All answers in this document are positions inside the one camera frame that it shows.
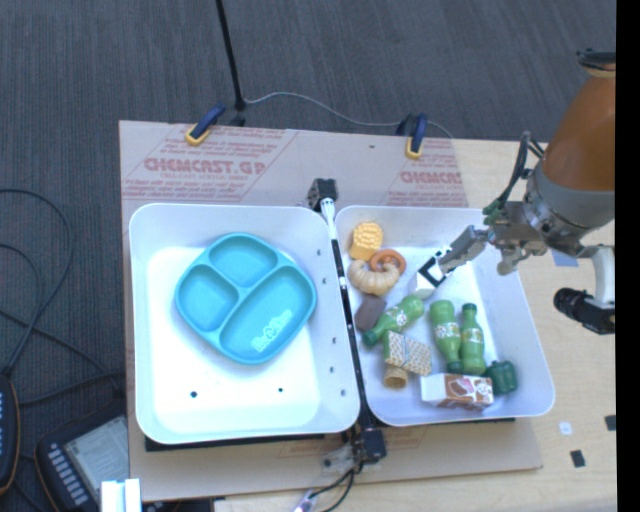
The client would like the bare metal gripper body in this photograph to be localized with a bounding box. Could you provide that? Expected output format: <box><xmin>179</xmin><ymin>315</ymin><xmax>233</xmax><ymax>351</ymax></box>
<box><xmin>486</xmin><ymin>199</ymin><xmax>584</xmax><ymax>257</ymax></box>

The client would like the black and white carton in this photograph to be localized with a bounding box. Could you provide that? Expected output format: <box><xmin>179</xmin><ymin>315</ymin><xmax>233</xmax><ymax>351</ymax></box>
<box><xmin>406</xmin><ymin>246</ymin><xmax>465</xmax><ymax>302</ymax></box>

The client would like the white plastic tray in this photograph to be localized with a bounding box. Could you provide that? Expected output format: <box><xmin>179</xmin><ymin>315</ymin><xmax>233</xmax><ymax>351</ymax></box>
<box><xmin>128</xmin><ymin>202</ymin><xmax>362</xmax><ymax>446</ymax></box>
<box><xmin>333</xmin><ymin>204</ymin><xmax>557</xmax><ymax>428</ymax></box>

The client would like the orange doughnut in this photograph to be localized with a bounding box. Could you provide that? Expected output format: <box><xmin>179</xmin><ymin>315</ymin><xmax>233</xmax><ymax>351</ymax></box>
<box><xmin>368</xmin><ymin>248</ymin><xmax>407</xmax><ymax>277</ymax></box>

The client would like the green bottle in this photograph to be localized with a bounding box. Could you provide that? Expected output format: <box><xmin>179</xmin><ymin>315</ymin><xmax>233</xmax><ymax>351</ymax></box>
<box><xmin>361</xmin><ymin>294</ymin><xmax>427</xmax><ymax>348</ymax></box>
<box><xmin>458</xmin><ymin>302</ymin><xmax>488</xmax><ymax>377</ymax></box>
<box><xmin>428</xmin><ymin>299</ymin><xmax>464</xmax><ymax>374</ymax></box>

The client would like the beige croissant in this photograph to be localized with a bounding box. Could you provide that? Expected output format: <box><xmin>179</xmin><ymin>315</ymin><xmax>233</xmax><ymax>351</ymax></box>
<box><xmin>347</xmin><ymin>258</ymin><xmax>402</xmax><ymax>297</ymax></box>

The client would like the yellow corn cob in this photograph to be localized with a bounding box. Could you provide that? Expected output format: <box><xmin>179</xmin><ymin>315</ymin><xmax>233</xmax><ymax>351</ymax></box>
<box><xmin>348</xmin><ymin>221</ymin><xmax>385</xmax><ymax>262</ymax></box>

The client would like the brown block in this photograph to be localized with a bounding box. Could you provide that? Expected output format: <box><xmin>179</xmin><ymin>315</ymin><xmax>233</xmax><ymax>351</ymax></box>
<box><xmin>354</xmin><ymin>294</ymin><xmax>388</xmax><ymax>332</ymax></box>

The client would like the green bell pepper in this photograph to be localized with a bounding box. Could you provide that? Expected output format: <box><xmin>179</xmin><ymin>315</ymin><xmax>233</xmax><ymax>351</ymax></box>
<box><xmin>481</xmin><ymin>359</ymin><xmax>519</xmax><ymax>396</ymax></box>

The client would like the yellow patterned carton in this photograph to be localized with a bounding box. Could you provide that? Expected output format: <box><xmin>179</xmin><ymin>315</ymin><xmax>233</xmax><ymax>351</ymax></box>
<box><xmin>381</xmin><ymin>330</ymin><xmax>434</xmax><ymax>378</ymax></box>

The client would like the thin black and white rod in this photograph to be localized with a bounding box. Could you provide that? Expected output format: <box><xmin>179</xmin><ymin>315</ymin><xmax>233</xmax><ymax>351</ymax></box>
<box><xmin>319</xmin><ymin>197</ymin><xmax>377</xmax><ymax>432</ymax></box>

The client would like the white and brown carton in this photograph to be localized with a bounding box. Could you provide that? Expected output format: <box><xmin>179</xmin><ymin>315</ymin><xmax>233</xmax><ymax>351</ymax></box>
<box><xmin>419</xmin><ymin>372</ymin><xmax>496</xmax><ymax>412</ymax></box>

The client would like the beige ice cream cone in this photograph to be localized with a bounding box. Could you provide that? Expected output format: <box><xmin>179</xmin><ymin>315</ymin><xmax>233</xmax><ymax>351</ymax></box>
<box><xmin>383</xmin><ymin>363</ymin><xmax>409</xmax><ymax>391</ymax></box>

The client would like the blue divided plate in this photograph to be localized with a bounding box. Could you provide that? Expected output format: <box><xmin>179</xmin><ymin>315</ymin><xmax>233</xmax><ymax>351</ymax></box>
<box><xmin>173</xmin><ymin>231</ymin><xmax>319</xmax><ymax>366</ymax></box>

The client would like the brown cardboard board red print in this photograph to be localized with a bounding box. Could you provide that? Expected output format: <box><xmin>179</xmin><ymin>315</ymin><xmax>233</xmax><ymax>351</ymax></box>
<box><xmin>118</xmin><ymin>119</ymin><xmax>544</xmax><ymax>503</ymax></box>

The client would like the black cylinder on white bracket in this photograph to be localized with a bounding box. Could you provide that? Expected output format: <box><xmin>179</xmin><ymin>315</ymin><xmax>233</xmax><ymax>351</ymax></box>
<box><xmin>552</xmin><ymin>244</ymin><xmax>617</xmax><ymax>336</ymax></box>

